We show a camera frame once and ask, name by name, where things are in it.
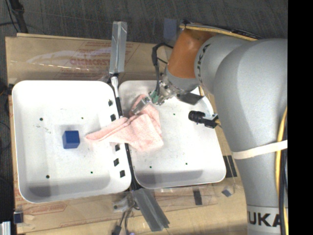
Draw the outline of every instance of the white label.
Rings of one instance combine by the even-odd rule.
[[[276,207],[247,206],[248,229],[280,234],[279,209]]]

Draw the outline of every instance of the cardboard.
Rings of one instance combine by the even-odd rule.
[[[108,40],[19,33],[17,37],[7,37],[5,41],[10,84],[27,79],[103,80],[109,70],[111,42]],[[153,46],[153,44],[127,42],[125,72],[119,75],[119,83],[128,80],[155,80],[155,70],[151,61]],[[72,55],[63,55],[67,51],[70,51]],[[93,61],[99,58],[96,56],[97,53],[101,55],[100,59],[103,59],[103,62]],[[163,60],[167,60],[167,55],[167,49],[161,47],[158,50],[158,56]],[[160,72],[162,72],[165,65],[160,65]],[[214,98],[211,96],[210,99],[214,106]],[[24,217],[23,223],[17,224],[17,233],[30,235],[111,234],[122,215],[122,210],[115,210],[114,204],[124,199],[130,194],[129,192],[43,204],[32,204],[23,199],[18,188],[11,96],[9,96],[9,111],[15,209],[17,212],[22,212]],[[231,156],[223,130],[217,127],[216,131],[223,155]],[[195,203],[194,189],[198,189],[201,193],[201,206]],[[230,197],[222,193],[225,189],[231,193]],[[224,233],[227,231],[230,235],[241,235],[242,233],[238,232],[246,230],[246,202],[239,175],[215,184],[159,189],[154,191],[154,195],[171,222],[169,231],[172,234],[181,234],[182,231],[184,234],[217,232],[227,234]],[[129,218],[129,228],[135,234],[150,234],[149,226],[140,211],[132,212]],[[168,232],[163,231],[158,234],[168,234]]]

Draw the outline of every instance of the white tray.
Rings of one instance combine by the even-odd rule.
[[[125,191],[131,182],[125,145],[84,138],[118,118],[114,94],[99,81],[22,81],[12,92],[21,195],[39,203]],[[80,145],[62,135],[78,130]]]
[[[156,81],[126,81],[120,85],[124,115],[140,94],[148,94]],[[156,106],[164,146],[154,152],[131,149],[134,174],[145,188],[172,188],[221,181],[226,174],[221,148],[214,129],[188,119],[190,111],[204,111],[201,100],[196,106],[167,100]]]

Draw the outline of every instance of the yellow cable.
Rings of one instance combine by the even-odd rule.
[[[286,117],[287,117],[287,107],[285,109],[282,121],[281,121],[280,126],[279,126],[278,137],[277,137],[277,141],[278,142],[283,140],[284,126],[285,126]],[[275,161],[275,181],[276,181],[277,196],[279,196],[281,152],[282,152],[281,150],[276,152],[276,161]],[[284,219],[285,219],[286,235],[288,235],[289,234],[289,224],[288,224],[287,211],[286,211],[285,205],[284,205]]]

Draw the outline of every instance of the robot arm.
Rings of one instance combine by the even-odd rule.
[[[183,30],[154,103],[161,105],[197,86],[214,95],[233,152],[277,142],[287,107],[287,40],[250,41]],[[275,153],[236,160],[236,164],[246,194],[248,234],[280,234]]]

